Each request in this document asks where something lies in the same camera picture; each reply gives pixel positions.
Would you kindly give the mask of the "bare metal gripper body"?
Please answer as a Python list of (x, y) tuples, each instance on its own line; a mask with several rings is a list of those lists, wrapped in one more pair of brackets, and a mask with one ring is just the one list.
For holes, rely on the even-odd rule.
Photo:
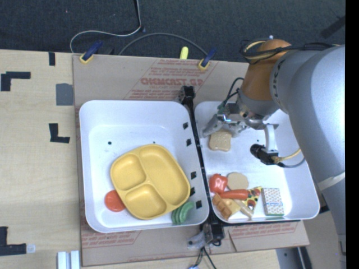
[(221, 103), (217, 109), (217, 114), (223, 115), (225, 124), (243, 121), (249, 128), (262, 130), (267, 126), (265, 121), (279, 106), (274, 102), (235, 102), (226, 105)]

